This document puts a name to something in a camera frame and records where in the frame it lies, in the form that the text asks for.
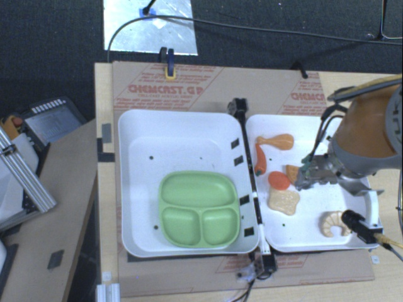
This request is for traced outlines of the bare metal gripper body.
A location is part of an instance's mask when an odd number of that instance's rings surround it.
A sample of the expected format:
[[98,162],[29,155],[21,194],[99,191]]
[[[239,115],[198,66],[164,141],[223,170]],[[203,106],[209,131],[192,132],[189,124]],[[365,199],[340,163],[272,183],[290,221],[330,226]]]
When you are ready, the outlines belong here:
[[344,165],[334,154],[308,155],[302,160],[300,169],[309,171],[315,184],[337,184],[344,178]]

